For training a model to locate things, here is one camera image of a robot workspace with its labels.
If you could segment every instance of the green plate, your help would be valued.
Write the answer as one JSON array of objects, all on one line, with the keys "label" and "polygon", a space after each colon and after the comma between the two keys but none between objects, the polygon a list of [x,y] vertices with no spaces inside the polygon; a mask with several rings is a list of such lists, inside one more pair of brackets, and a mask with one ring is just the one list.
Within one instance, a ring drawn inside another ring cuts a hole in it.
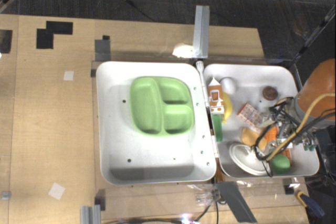
[{"label": "green plate", "polygon": [[133,125],[142,134],[182,134],[194,125],[191,95],[179,79],[135,79],[130,89],[130,109]]}]

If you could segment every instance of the wooden surface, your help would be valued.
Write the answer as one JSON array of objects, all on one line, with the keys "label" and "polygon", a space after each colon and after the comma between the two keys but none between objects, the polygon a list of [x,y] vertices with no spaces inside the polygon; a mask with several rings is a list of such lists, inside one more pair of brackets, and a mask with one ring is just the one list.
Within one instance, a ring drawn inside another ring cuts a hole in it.
[{"label": "wooden surface", "polygon": [[[0,60],[3,88],[0,186],[1,191],[6,187],[12,192],[9,208],[8,202],[0,201],[0,223],[79,223],[80,207],[91,206],[99,191],[95,186],[94,98],[90,78],[94,40],[109,35],[113,51],[168,55],[176,44],[191,43],[193,26],[31,16],[11,18],[15,23],[7,26],[4,22],[10,20],[0,15],[0,29],[18,31],[16,69],[9,68],[10,57],[15,67],[16,51]],[[55,35],[53,50],[37,50],[36,29],[45,28],[47,20],[73,22],[73,35]],[[209,43],[210,53],[263,56],[256,29],[211,27]],[[66,70],[75,72],[73,81],[63,80]],[[14,92],[11,81],[15,81],[15,102],[11,97]],[[12,107],[14,104],[14,117],[10,116],[11,104]],[[13,119],[13,131],[10,124],[3,127],[10,119]],[[53,183],[65,187],[60,200],[48,195]],[[193,213],[203,210],[196,207],[194,191],[187,185],[120,188],[106,182],[97,184],[104,186],[105,194],[112,197],[115,203],[112,205],[118,205],[102,212],[105,219],[138,213],[138,216],[157,216],[157,212],[163,212],[163,216],[168,216],[184,209]],[[256,193],[245,193],[245,196],[259,222],[307,222],[303,207],[293,196]],[[224,212],[220,223],[236,223],[227,206],[221,210]],[[213,216],[209,213],[202,223],[214,222]]]}]

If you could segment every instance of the brown cylinder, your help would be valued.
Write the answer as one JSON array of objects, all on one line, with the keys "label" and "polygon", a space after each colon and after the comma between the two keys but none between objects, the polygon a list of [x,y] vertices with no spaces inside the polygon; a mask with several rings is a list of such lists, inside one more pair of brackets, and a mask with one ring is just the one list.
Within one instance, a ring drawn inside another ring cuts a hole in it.
[{"label": "brown cylinder", "polygon": [[[328,92],[335,92],[335,59],[324,61],[314,69],[298,94],[299,107],[306,112],[318,96]],[[335,97],[325,97],[315,105],[310,115],[317,118],[323,111],[333,108]]]}]

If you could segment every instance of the yellow banana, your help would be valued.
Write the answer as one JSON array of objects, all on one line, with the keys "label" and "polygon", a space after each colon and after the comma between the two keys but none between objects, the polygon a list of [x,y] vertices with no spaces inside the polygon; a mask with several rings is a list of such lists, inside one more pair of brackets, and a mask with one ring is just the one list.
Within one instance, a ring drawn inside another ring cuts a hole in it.
[{"label": "yellow banana", "polygon": [[229,96],[223,92],[223,104],[224,104],[224,117],[222,122],[225,123],[227,118],[230,117],[232,113],[232,103]]}]

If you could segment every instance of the toy sink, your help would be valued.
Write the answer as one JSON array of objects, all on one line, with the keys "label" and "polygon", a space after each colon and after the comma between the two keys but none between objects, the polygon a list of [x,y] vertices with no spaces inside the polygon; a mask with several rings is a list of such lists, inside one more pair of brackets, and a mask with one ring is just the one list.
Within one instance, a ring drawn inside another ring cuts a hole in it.
[{"label": "toy sink", "polygon": [[[241,170],[229,155],[245,126],[235,115],[245,102],[264,112],[270,103],[261,88],[273,86],[282,97],[297,93],[291,73],[275,66],[209,65],[206,82],[231,77],[237,92],[230,96],[233,114],[222,125],[217,143],[223,171],[235,178],[255,177]],[[216,172],[198,71],[185,63],[105,62],[97,69],[100,165],[105,180],[116,185],[199,182]],[[291,170],[281,177],[317,172],[316,152],[302,145],[292,149]]]}]

